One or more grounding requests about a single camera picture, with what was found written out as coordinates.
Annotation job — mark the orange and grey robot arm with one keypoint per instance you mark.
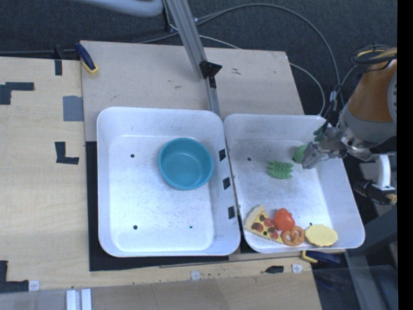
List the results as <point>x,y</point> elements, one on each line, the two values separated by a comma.
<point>371,99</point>

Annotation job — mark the white plastic tray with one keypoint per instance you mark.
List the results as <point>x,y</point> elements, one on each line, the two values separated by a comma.
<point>145,205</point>
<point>290,199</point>

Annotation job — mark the blue bowl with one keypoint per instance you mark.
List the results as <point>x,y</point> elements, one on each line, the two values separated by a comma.
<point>185,165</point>

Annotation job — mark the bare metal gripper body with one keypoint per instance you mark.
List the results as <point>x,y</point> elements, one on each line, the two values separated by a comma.
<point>335,144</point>

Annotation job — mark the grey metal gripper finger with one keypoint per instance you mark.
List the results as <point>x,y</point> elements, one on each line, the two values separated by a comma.
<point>318,156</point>
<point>308,157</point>

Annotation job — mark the green ridged toy vegetable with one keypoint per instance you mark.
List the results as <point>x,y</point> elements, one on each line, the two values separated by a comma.
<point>280,170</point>

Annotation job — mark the red toy tomato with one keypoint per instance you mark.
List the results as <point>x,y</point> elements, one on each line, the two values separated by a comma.
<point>284,219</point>

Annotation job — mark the black cylinder on white bracket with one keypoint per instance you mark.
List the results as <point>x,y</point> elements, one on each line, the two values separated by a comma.
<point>384,173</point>

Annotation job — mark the pizza slice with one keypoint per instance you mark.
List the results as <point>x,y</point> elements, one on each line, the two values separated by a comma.
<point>258,223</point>

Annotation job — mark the pale wood board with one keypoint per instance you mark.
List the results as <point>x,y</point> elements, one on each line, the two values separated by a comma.
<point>145,76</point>

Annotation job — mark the green round toy vegetable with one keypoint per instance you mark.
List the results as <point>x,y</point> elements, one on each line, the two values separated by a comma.
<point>298,153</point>

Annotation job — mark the orange pretzel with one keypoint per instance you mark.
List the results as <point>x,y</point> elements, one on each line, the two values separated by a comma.
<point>293,236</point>

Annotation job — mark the yellow round biscuit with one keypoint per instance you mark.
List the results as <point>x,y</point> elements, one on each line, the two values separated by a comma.
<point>321,235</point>

